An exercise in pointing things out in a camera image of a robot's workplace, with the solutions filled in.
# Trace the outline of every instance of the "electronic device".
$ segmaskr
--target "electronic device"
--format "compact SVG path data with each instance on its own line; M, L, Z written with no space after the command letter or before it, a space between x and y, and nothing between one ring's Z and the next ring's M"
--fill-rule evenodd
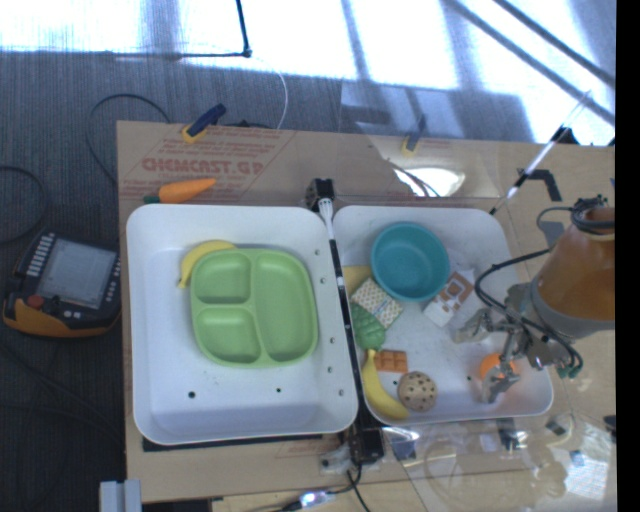
M7 280L2 318L9 327L37 336L102 334L120 316L120 271L112 244L45 229Z

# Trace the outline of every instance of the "table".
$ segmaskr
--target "table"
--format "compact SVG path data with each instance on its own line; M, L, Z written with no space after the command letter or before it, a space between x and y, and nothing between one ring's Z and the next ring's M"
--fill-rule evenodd
M203 175L218 177L219 187L199 196L195 202L200 204L304 206L304 192L310 180L328 177L334 180L337 203L374 201L425 207L444 204L489 211L517 179L517 170L526 167L540 146L421 139L420 151L407 157L401 152L402 141L393 137L212 127L205 144L195 148L181 145L180 128L160 123L118 124L128 478L141 481L145 503L223 497L212 504L213 510L229 512L278 508L303 490L341 488L348 483L345 476L323 474L319 457L338 448L335 435L177 450L143 448L143 437L132 414L131 324L124 242L128 216L143 204L143 195L152 193L161 183ZM397 178L389 179L390 163L402 168L448 166L468 179L451 198L416 198L407 185ZM552 202L544 181L529 180L496 213L514 256L546 247L545 237L535 225L537 214L544 208L571 206L578 198L598 194L615 204L610 181L615 177L614 147L561 144L553 148L541 165L551 171L563 200ZM550 215L550 220L563 222L565 226L569 222L568 216L559 213ZM519 276L523 281L530 280L542 262L543 259L531 260L522 265ZM615 508L616 446L607 437L603 421L605 416L616 414L614 337L614 332L607 331L579 340L577 348L583 354L586 368L575 380L561 380L551 371L555 391L551 409L541 417L517 419L514 423L516 432L530 435L529 444L524 443L522 449L527 452L526 457L514 458L513 453L501 451L499 446L496 449L484 446L477 453L467 446L463 450L466 452L458 451L459 462L464 458L462 473L457 469L455 474L446 474L445 469L445 473L438 475L437 471L424 469L423 464L452 456L455 459L456 454L445 453L446 447L435 446L437 440L489 442L495 438L497 427L485 422L430 426L422 433L424 446L444 452L430 454L426 462L399 462L388 449L385 457L363 474L359 489L364 500L376 512L473 510L473 507L501 510L514 504L541 510L578 509L581 503L593 500ZM566 417L576 420L571 427L573 437L562 438L566 446L571 445L570 449L563 447L558 454L547 445L536 448L534 441L548 434L545 425L549 419ZM599 456L591 456L586 446L592 438L608 440ZM511 460L505 462L508 456L512 456ZM579 456L580 467L597 467L597 476L600 480L604 478L602 482L598 480L596 494L585 496L576 485L569 485L573 478L571 470L579 467L580 462L576 462ZM416 466L422 469L416 472ZM542 479L541 469L546 467L556 468L556 473ZM358 510L358 507L351 492L338 495L326 509Z

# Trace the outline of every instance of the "wire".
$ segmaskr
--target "wire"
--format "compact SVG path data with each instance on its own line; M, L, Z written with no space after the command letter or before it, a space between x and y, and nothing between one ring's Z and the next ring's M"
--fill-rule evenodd
M425 195L425 197L429 197L429 191L431 191L431 193L435 197L441 197L438 191L435 188L433 188L431 185L429 185L426 181L418 178L415 174L412 174L411 172L403 169L398 164L393 163L391 160L386 160L386 162L389 163L389 165L394 171L404 174L413 183L415 183L422 190L422 193Z
M360 490L358 489L358 486L356 485L356 482L353 480L353 477L351 476L351 472L350 471L347 471L347 476L349 477L349 481L351 482L351 485L353 487L353 491L356 493L356 496L358 498L358 501L360 502L360 505L362 505L362 508L366 512L371 512L369 510L369 507L367 507L367 504L364 502L364 499L362 499L362 495L360 494Z
M24 235L29 233L32 229L34 229L40 223L40 221L44 218L45 214L47 213L47 209L49 207L49 194L47 193L47 189L45 188L42 180L38 178L35 174L33 174L31 171L27 171L22 167L16 167L13 165L0 165L0 171L16 172L19 174L23 174L24 176L27 176L38 186L40 195L42 196L41 197L42 200L39 203L40 210L37 213L36 220L32 222L29 226L27 226L25 229L23 229L22 231L19 231L17 235L13 235L5 239L0 239L0 245L4 245L4 244L14 242L19 238L22 238Z
M51 377L49 377L48 375L44 374L40 370L37 370L37 369L33 368L32 366L30 366L16 352L14 352L12 349L10 349L6 345L6 343L0 343L0 350L2 352L4 352L4 354L7 357L12 359L18 366L20 366L23 370L25 370L27 373L29 373L32 377L34 377L42 385L46 385L46 386L49 387L49 389L53 389L53 390L56 390L56 391L58 391L60 393L63 393L64 395L66 395L67 397L71 398L76 403L78 403L79 405L81 405L82 407L84 407L85 409L90 411L91 413L93 413L98 419L100 419L102 421L102 423L104 424L105 428L111 433L113 438L114 439L118 439L119 440L118 441L119 444L124 446L124 443L122 441L122 435L120 434L120 432L114 426L111 425L111 422L109 421L109 419L106 416L104 416L102 413L100 413L100 411L98 411L93 405L91 405L89 402L87 402L84 398L82 398L80 395L74 393L73 391L71 391L67 387L63 386L59 382L53 380Z
M278 71L271 64L266 62L264 59L260 57L256 57L255 55L252 55L252 58L262 62L263 64L266 64L280 78L280 82L282 83L282 90L284 93L284 106L282 107L282 115L280 116L280 121L278 121L278 124L276 125L276 130L281 130L282 124L284 123L284 120L287 117L287 111L289 110L289 88L287 87L287 81L284 79L284 76L282 75L282 73L280 73L280 71Z
M15 479L16 479L16 487L17 487L17 497L20 503L20 511L21 512L29 512L37 510L51 495L51 493L56 489L59 485L62 477L64 476L64 469L66 468L69 458L71 455L71 450L73 447L73 441L75 436L71 435L71 429L73 428L73 423L70 423L68 420L72 420L76 423L84 423L85 425L90 425L96 430L103 432L107 435L111 440L113 440L119 449L124 450L124 443L121 437L118 435L118 432L111 427L108 423L108 420L104 416L102 416L94 407L88 404L79 396L75 395L75 393L71 392L64 386L58 384L56 381L49 377L51 373L57 354L60 348L60 344L55 344L55 350L53 355L51 356L51 360L47 364L47 369L45 371L37 370L27 364L24 359L22 359L17 353L15 353L12 349L10 349L6 343L0 343L0 349L6 356L9 357L14 363L16 363L22 370L27 372L36 382L37 388L31 397L29 403L15 403L15 402L6 402L1 401L0 407L24 411L26 417L23 420L23 426L21 430L21 439L18 443L18 451L17 451L17 467L15 471ZM50 394L53 399L57 402L58 408L43 406L39 404L40 401L40 393L47 392ZM103 421L96 422L90 418L83 417L71 411L67 411L62 408L61 402L61 394L66 394L74 398L77 402L80 402L85 407L88 407L94 414L100 417ZM65 432L64 438L66 439L66 446L64 449L63 456L59 459L57 464L56 471L47 471L47 474L54 474L54 476L50 479L48 485L46 485L43 489L41 489L37 494L28 494L24 489L23 481L21 479L21 475L24 473L23 465L24 465L24 447L27 443L27 436L29 434L30 425L33 422L35 414L50 414L55 415L59 418L63 418L67 421L64 422Z
M540 231L543 231L542 226L540 225L541 221L542 221L542 217L545 216L547 213L553 212L553 211L570 212L570 211L572 211L572 208L570 208L568 206L552 206L551 208L546 208L546 209L542 210L538 214L538 217L536 217L536 226Z
M607 204L607 200L598 195L591 199L579 199L571 209L571 222L580 230L594 235L601 235L596 229L614 229L615 220L591 220L585 217L586 213L594 208L600 208Z
M327 494L342 494L345 492L349 492L352 489L356 489L357 485L360 483L360 478L362 477L362 464L358 464L357 470L358 472L356 473L355 480L353 479L353 476L351 476L351 471L347 470L347 478L349 478L349 485L337 491L329 491Z
M91 131L91 124L92 124L91 121L92 121L93 115L96 113L98 108L100 108L102 105L104 105L105 103L107 103L109 101L112 101L112 100L115 100L115 99L119 99L119 98L131 98L131 99L134 99L134 100L142 101L142 102L146 103L147 105L149 105L149 106L153 107L154 109L156 109L160 113L160 115L162 115L162 117L165 119L165 121L167 123L171 122L171 120L169 119L169 116L166 114L166 112L164 110L162 110L162 108L160 108L160 106L158 106L156 103L154 103L150 99L145 98L144 96L140 96L139 94L132 94L132 93L112 94L110 96L106 96L105 98L102 98L98 103L96 103L91 108L91 110L89 111L89 114L87 115L87 121L86 121L86 126L85 126L85 140L87 141L87 146L89 147L89 152L91 153L91 156L93 156L95 161L98 163L98 166L105 173L107 178L109 178L109 180L116 186L118 185L118 179L114 175L113 172L109 171L109 169L102 162L102 160L100 160L100 157L96 153L96 151L95 151L95 149L93 147L93 143L91 142L91 133L90 133L90 131Z
M537 258L538 256L542 256L544 254L547 254L550 252L550 249L543 249L541 251L537 251L537 252L533 252L533 253L529 253L529 254L525 254L524 256L520 256L518 258L513 258L511 260L496 264L496 265L492 265L491 268L489 268L488 270L486 270L485 272L483 272L478 279L476 279L476 283L475 283L475 292L476 295L478 296L478 298L484 302L487 306L489 306L490 308L493 309L497 309L500 313L502 313L503 315L507 316L508 318L512 319L512 320L517 320L518 322L520 322L521 324L525 324L528 325L530 327L533 327L535 329L537 329L538 331L540 331L541 333L543 333L544 336L547 336L549 338L553 338L555 341L557 341L569 354L571 361L570 361L570 366L575 368L575 371L580 371L580 369L582 369L584 361L582 359L582 356L580 355L580 353L574 349L565 339L562 338L562 336L556 336L555 333L549 331L547 328L539 325L536 322L533 322L532 320L529 320L526 317L520 316L518 315L518 318L513 318L513 314L512 312L509 311L509 309L507 308L507 306L501 302L499 302L498 300L494 299L491 295L489 295L488 293L486 293L482 287L482 281L490 274L492 274L493 272L496 272L497 270L500 270L504 267L510 266L510 265L515 265L516 263L521 263L523 261L527 261L533 258Z
M347 470L347 478L349 478L349 485L347 485L346 487L343 487L342 489L338 489L336 491L327 491L326 494L335 496L335 495L343 494L345 492L349 492L353 490L356 493L358 501L362 505L362 508L365 510L365 512L371 512L367 507L367 504L365 503L364 499L362 498L360 491L358 490L358 483L360 482L361 477L362 477L362 464L358 464L355 478L353 478L351 471ZM292 512L294 510L300 510L302 508L303 508L303 505L300 502L300 500L296 500L296 501L292 501L291 503L288 503L284 507L279 508L273 512Z

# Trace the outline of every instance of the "display screen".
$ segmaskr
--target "display screen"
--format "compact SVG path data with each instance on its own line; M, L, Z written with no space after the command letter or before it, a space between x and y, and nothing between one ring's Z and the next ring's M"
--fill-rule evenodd
M37 293L99 309L116 257L114 251L58 239Z

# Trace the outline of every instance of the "orange carrot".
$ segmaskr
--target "orange carrot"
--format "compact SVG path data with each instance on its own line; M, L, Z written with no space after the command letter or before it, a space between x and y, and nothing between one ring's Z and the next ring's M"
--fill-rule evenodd
M212 187L215 182L215 178L203 178L167 183L160 187L158 197L161 203L183 203Z

